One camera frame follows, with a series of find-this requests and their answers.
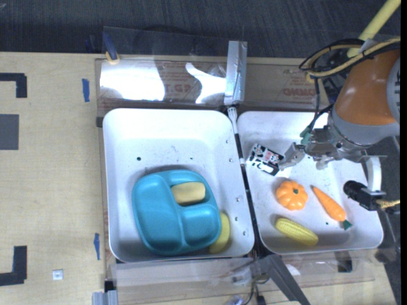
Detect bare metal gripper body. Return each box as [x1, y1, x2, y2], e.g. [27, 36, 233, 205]
[303, 125, 367, 162]

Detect black and white cow-print carton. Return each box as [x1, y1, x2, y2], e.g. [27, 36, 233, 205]
[248, 142, 285, 177]

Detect orange pumpkin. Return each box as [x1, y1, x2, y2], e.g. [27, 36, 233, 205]
[275, 179, 309, 212]

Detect orange carrot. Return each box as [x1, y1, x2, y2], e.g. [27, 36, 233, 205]
[310, 185, 354, 231]

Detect white plastic tray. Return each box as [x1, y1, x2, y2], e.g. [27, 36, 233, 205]
[237, 111, 385, 255]
[102, 107, 256, 264]

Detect yellow corn cob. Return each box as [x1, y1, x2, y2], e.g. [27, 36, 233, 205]
[274, 217, 319, 247]

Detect yellow oval toy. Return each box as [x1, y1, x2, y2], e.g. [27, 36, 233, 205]
[209, 212, 231, 255]

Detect yellow bread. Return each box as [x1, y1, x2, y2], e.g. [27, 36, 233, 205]
[170, 181, 207, 207]

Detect blue divided plate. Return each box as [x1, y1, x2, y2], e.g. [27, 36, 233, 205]
[131, 169, 223, 256]

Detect black cylinder on white bracket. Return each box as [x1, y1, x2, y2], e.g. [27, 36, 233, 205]
[343, 156, 387, 212]

